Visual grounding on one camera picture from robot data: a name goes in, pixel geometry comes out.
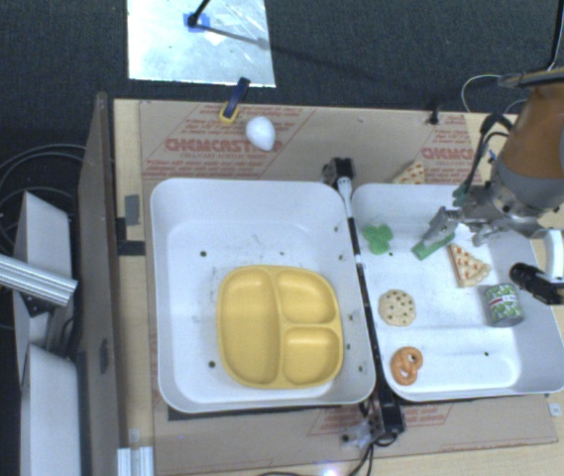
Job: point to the toy pizza slice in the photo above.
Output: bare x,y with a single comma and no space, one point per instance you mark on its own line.
466,266
413,173

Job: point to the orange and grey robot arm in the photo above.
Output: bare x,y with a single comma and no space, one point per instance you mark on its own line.
539,132

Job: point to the white plastic tray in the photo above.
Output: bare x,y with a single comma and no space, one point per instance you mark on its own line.
455,345
202,246

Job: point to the green block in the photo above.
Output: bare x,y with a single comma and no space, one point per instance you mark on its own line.
427,252

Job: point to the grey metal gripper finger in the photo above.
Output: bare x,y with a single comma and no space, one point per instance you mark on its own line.
485,233
441,226

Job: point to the thin black and white rod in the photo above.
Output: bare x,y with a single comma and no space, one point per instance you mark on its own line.
359,261

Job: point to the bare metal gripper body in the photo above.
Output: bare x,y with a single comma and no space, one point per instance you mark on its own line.
497,211

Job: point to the black cylinder on white bracket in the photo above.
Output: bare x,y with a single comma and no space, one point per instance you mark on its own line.
534,278

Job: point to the brown cardboard board red print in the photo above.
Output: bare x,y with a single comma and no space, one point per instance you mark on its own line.
261,161

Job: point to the white egg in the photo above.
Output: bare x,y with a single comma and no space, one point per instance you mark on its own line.
260,133

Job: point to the orange pretzel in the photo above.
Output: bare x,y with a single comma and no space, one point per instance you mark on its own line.
406,366

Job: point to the yellow divided plate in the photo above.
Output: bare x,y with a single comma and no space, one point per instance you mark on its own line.
261,325

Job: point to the small green can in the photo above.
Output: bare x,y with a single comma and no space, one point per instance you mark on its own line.
503,305

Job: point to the tan dotted biscuit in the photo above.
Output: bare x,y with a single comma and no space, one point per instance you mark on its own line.
397,307

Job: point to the green broccoli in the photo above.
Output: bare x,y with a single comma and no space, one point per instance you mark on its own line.
376,238

